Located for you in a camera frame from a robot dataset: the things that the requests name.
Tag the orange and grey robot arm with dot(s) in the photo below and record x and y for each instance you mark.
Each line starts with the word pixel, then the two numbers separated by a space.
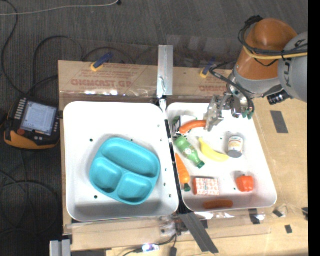
pixel 265 42

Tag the green plastic bottle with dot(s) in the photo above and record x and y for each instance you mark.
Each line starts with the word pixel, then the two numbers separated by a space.
pixel 187 150

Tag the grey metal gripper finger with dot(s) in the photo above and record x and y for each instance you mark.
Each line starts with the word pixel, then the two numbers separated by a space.
pixel 218 120
pixel 209 123

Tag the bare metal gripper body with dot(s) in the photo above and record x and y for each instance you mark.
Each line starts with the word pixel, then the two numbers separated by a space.
pixel 225 102

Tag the orange and white carton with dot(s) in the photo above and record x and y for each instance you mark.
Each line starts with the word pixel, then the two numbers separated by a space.
pixel 206 186

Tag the yellow banana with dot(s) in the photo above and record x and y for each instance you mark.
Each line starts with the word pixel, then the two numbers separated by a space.
pixel 212 153

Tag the blue divided plate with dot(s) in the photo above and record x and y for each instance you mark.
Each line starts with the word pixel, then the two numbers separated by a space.
pixel 125 165

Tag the small white can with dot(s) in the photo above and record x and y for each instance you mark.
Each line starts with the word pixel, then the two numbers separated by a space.
pixel 235 146

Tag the brown cardboard board red print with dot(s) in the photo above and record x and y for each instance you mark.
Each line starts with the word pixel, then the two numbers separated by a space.
pixel 287 160

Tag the orange bell pepper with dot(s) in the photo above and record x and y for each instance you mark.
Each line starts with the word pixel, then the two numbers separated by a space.
pixel 245 183

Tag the white green and black carton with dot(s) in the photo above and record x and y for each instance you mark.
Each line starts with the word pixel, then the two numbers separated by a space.
pixel 178 123

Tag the orange sausage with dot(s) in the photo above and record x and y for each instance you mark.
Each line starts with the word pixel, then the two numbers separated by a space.
pixel 191 125

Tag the white plastic tray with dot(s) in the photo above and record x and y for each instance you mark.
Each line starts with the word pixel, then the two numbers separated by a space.
pixel 240 120
pixel 82 155

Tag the brown sausage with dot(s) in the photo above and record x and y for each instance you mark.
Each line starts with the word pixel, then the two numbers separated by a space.
pixel 218 204

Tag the orange carrot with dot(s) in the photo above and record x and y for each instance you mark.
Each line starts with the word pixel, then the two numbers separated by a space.
pixel 182 170

